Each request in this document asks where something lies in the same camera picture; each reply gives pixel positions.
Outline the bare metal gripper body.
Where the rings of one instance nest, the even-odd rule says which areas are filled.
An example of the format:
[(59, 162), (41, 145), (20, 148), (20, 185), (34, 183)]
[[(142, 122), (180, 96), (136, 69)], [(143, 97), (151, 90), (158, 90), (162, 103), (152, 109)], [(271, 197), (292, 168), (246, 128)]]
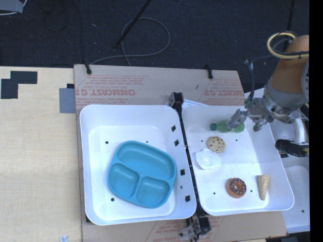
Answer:
[(275, 101), (268, 99), (267, 97), (254, 98), (247, 111), (248, 116), (256, 125), (265, 125), (274, 120), (286, 124), (291, 121), (291, 118), (289, 117), (291, 111), (281, 107)]

